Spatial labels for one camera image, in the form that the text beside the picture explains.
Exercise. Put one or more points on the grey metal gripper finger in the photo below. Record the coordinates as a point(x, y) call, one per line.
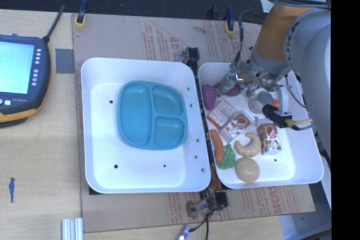
point(225, 83)
point(252, 90)

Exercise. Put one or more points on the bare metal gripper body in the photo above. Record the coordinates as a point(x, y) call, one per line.
point(253, 74)

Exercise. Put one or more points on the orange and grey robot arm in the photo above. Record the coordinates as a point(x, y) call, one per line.
point(306, 45)

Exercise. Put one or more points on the magenta round toy fruit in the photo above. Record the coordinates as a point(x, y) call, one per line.
point(234, 90)

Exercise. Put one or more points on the small can grey lid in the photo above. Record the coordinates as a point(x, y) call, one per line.
point(257, 104)

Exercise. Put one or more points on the purple grapes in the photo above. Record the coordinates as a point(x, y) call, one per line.
point(209, 97)

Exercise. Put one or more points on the small orange round toy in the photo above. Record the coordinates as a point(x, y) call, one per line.
point(275, 103)

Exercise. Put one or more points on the orange and white packet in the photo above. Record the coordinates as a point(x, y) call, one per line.
point(220, 113)

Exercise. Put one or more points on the thin black and white rod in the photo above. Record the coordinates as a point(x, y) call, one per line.
point(203, 112)

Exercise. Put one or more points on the white and brown carton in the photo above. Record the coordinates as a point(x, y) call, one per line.
point(236, 125)

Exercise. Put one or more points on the beige croissant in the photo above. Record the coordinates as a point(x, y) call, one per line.
point(250, 147)

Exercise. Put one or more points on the orange sausage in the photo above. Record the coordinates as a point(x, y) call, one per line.
point(218, 146)

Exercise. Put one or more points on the green lettuce leaf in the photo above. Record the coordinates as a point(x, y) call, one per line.
point(228, 158)

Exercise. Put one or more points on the white plastic tray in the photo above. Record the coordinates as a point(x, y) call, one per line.
point(298, 154)
point(107, 132)

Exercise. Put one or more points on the beige round bread bun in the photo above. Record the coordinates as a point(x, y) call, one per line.
point(247, 170)

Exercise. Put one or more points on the blue divided plate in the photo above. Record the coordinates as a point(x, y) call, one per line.
point(140, 118)

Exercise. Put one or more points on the brown cardboard board red print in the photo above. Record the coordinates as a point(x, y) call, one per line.
point(126, 36)

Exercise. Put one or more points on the black cylinder on white bracket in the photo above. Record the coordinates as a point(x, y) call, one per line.
point(282, 118)

